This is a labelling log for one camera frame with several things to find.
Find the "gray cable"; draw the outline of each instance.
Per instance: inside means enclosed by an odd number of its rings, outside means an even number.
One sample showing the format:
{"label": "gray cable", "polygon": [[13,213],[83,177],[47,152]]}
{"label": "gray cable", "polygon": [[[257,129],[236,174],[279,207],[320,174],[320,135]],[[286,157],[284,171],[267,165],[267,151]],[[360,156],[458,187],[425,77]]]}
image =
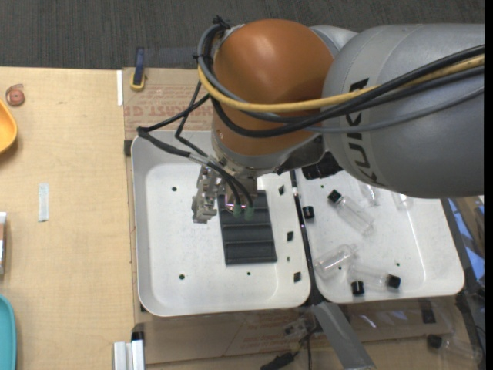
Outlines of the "gray cable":
{"label": "gray cable", "polygon": [[442,111],[443,109],[451,108],[456,106],[457,104],[466,102],[470,99],[479,96],[485,91],[485,87],[482,86],[476,89],[473,92],[466,93],[459,99],[447,100],[446,102],[437,104],[436,106],[427,107],[424,109],[420,109],[419,111],[414,111],[413,113],[408,113],[402,116],[398,116],[393,119],[387,119],[376,123],[369,123],[367,125],[361,126],[352,126],[352,127],[315,127],[311,126],[310,131],[316,133],[359,133],[359,132],[369,132],[371,130],[383,129],[389,126],[397,125],[399,123],[408,122],[413,119],[422,118],[423,116],[431,115],[432,113],[436,113],[438,111]]}

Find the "transparent bottle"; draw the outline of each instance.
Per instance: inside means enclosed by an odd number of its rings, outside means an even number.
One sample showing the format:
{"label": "transparent bottle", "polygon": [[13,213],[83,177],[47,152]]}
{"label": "transparent bottle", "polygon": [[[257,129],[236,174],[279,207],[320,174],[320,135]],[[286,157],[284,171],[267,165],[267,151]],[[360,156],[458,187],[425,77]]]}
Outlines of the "transparent bottle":
{"label": "transparent bottle", "polygon": [[483,351],[476,345],[459,341],[451,336],[428,335],[428,347],[444,355],[457,355],[478,364],[483,359]]}
{"label": "transparent bottle", "polygon": [[386,270],[353,262],[347,270],[347,279],[350,284],[355,281],[363,282],[364,286],[378,290],[397,290],[401,286],[401,278],[388,273]]}
{"label": "transparent bottle", "polygon": [[354,200],[347,196],[342,196],[336,190],[329,194],[330,202],[336,207],[339,215],[346,220],[354,229],[358,230],[363,235],[368,235],[373,232],[374,219],[363,208],[361,208]]}
{"label": "transparent bottle", "polygon": [[328,279],[335,275],[339,267],[353,259],[356,251],[356,244],[342,244],[318,257],[314,262],[315,271],[323,279]]}
{"label": "transparent bottle", "polygon": [[395,206],[399,210],[409,210],[413,207],[413,198],[406,196],[405,194],[392,192],[392,199],[394,199]]}
{"label": "transparent bottle", "polygon": [[369,183],[359,182],[361,194],[368,200],[370,205],[378,206],[380,201],[380,191],[376,187],[372,187]]}

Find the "wooden surface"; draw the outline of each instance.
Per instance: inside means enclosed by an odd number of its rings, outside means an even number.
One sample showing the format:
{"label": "wooden surface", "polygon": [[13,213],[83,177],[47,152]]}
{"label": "wooden surface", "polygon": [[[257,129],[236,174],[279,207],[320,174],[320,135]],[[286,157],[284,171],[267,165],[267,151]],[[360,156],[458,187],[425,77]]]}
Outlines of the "wooden surface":
{"label": "wooden surface", "polygon": [[[8,213],[7,270],[18,370],[112,367],[112,343],[133,327],[122,107],[116,72],[0,68],[16,144],[0,155],[0,210]],[[38,222],[38,185],[49,220]]]}

